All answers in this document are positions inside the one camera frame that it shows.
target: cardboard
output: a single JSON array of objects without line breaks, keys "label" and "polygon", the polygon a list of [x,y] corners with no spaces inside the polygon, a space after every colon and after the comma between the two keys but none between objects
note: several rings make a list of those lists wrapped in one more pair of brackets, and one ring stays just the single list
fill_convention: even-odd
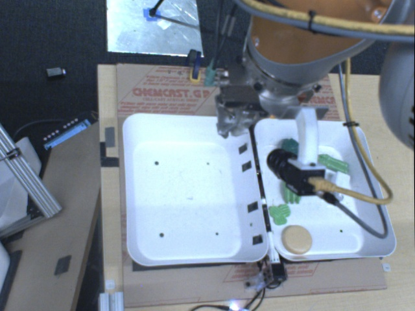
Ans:
[{"label": "cardboard", "polygon": [[[153,65],[117,66],[117,111],[120,157],[123,292],[125,307],[205,303],[248,299],[255,292],[245,282],[258,273],[257,264],[143,268],[126,250],[125,179],[122,124],[133,113],[215,115],[219,89],[188,81],[189,68]],[[326,105],[325,119],[339,120],[328,77],[307,105]],[[385,289],[379,259],[334,260],[287,264],[288,280],[268,297]]]}]

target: dark floor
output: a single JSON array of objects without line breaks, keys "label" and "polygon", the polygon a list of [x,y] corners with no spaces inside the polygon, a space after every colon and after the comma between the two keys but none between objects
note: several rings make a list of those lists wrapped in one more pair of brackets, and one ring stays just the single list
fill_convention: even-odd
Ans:
[{"label": "dark floor", "polygon": [[[213,52],[216,1],[197,0],[204,65]],[[221,65],[241,52],[249,17],[237,11],[237,19]],[[385,51],[386,45],[377,43],[356,56],[353,72],[379,74]],[[118,62],[181,65],[184,58],[107,52],[106,0],[0,0],[0,123],[9,134],[39,119],[70,119],[96,111],[97,65]],[[46,68],[57,66],[65,67],[67,76],[48,80]],[[19,136],[30,136],[38,148],[51,128],[33,126]],[[99,278],[97,268],[97,261],[90,262],[87,274],[93,281]],[[87,301],[94,294],[84,290],[82,296]]]}]

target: black zip tie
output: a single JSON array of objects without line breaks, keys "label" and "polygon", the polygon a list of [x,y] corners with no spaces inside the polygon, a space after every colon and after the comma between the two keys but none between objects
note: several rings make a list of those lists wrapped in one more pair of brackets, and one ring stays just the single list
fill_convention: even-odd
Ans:
[{"label": "black zip tie", "polygon": [[21,150],[19,148],[14,148],[13,150],[7,152],[5,157],[0,158],[0,162],[6,159],[12,160],[14,158],[17,158],[18,156],[21,156]]},{"label": "black zip tie", "polygon": [[310,15],[310,18],[309,18],[308,31],[312,32],[313,34],[316,34],[317,31],[314,31],[312,26],[313,26],[314,17],[315,15],[317,15],[317,13],[314,10],[310,10],[309,15]]},{"label": "black zip tie", "polygon": [[343,123],[343,126],[348,127],[348,128],[350,128],[350,127],[358,127],[359,126],[359,123],[357,123],[355,121],[349,121],[349,122]]}]

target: gray cable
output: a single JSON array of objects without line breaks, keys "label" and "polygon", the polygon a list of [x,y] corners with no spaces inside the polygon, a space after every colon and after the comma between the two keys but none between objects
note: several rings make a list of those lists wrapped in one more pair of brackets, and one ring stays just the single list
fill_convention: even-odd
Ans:
[{"label": "gray cable", "polygon": [[[344,108],[344,116],[346,118],[346,122],[351,122],[350,115],[349,115],[349,107],[348,107],[347,101],[346,101],[346,91],[345,91],[345,87],[344,87],[343,70],[342,70],[341,65],[338,65],[338,78],[340,80],[340,90],[341,90],[341,93],[342,93],[342,103],[343,103],[343,108]],[[363,156],[362,156],[362,154],[359,150],[359,147],[357,146],[355,135],[353,134],[353,132],[351,132],[351,129],[349,127],[347,127],[347,128],[348,128],[348,131],[349,131],[349,135],[350,135],[351,143],[353,145],[353,149],[355,150],[357,159],[359,160],[360,166],[362,167],[364,177],[366,178],[366,181],[367,181],[367,183],[369,185],[369,188],[370,188],[370,192],[372,193],[372,196],[374,198],[378,198],[377,194],[376,194],[375,187],[372,183],[372,180],[370,179],[369,171],[366,167],[366,164],[364,163]],[[365,222],[363,222],[360,218],[355,216],[354,213],[352,213],[347,207],[343,206],[343,204],[341,204],[340,202],[337,202],[335,205],[340,210],[342,210],[344,213],[346,213],[351,219],[353,219],[357,224],[359,224],[365,231],[372,234],[373,236],[376,236],[377,238],[386,238],[388,236],[388,234],[389,234],[388,225],[386,223],[385,214],[383,213],[382,207],[380,205],[376,205],[376,207],[377,207],[377,210],[379,211],[379,215],[381,216],[381,220],[382,220],[382,226],[383,226],[383,231],[384,231],[384,233],[382,233],[382,234],[378,233],[373,228],[368,226]]]},{"label": "gray cable", "polygon": [[[270,21],[274,21],[274,22],[292,25],[293,27],[301,28],[303,30],[309,30],[308,21],[300,21],[297,19],[289,19],[289,18],[285,18],[285,17],[273,15],[273,14],[268,14],[266,12],[256,10],[244,4],[241,0],[233,0],[233,1],[241,9],[245,10],[247,13],[251,15],[269,19]],[[399,36],[399,35],[390,35],[390,34],[376,34],[376,33],[371,33],[371,32],[364,32],[364,31],[345,30],[345,29],[329,27],[327,25],[321,25],[321,24],[316,24],[316,23],[313,23],[312,31],[315,31],[321,34],[329,34],[333,36],[360,38],[360,39],[368,39],[368,40],[396,41],[396,42],[411,43],[411,44],[415,42],[414,36]]]}]

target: white plastic object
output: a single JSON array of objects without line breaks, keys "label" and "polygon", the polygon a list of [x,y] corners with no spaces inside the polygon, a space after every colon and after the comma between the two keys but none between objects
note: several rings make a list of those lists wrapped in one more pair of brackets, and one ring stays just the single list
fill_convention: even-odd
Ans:
[{"label": "white plastic object", "polygon": [[[365,149],[368,151],[363,132],[358,129]],[[281,146],[284,139],[293,138],[298,141],[298,132],[294,120],[265,119],[255,127],[255,139],[261,175],[268,206],[284,204],[282,183],[267,166],[268,154]],[[369,186],[353,147],[350,137],[341,122],[318,121],[319,154],[328,154],[335,159],[349,164],[350,188],[370,195]],[[381,189],[375,178],[371,176],[376,193],[381,195]],[[378,232],[383,232],[383,226],[377,207],[373,204],[355,200],[345,196],[342,204],[353,211],[360,219]],[[361,257],[384,257],[395,250],[396,239],[390,219],[383,206],[389,235],[379,239],[360,228],[352,219],[335,206],[326,203],[316,196],[302,197],[299,204],[289,204],[291,214],[287,225],[300,225],[306,228],[312,238],[311,249],[303,255],[289,252],[283,245],[281,234],[287,225],[276,225],[271,220],[274,245],[278,253],[292,261],[328,260]]]},{"label": "white plastic object", "polygon": [[316,109],[301,107],[296,116],[298,130],[298,157],[303,165],[317,163],[318,155],[318,126]]},{"label": "white plastic object", "polygon": [[127,247],[137,263],[255,262],[266,255],[250,136],[223,139],[216,123],[153,114],[124,122]]},{"label": "white plastic object", "polygon": [[[39,174],[41,163],[29,138],[16,143],[30,167]],[[13,175],[5,161],[0,161],[0,230],[27,215],[27,191]]]},{"label": "white plastic object", "polygon": [[6,279],[6,274],[8,267],[10,265],[10,257],[6,249],[0,243],[0,292],[3,288],[4,281]]}]

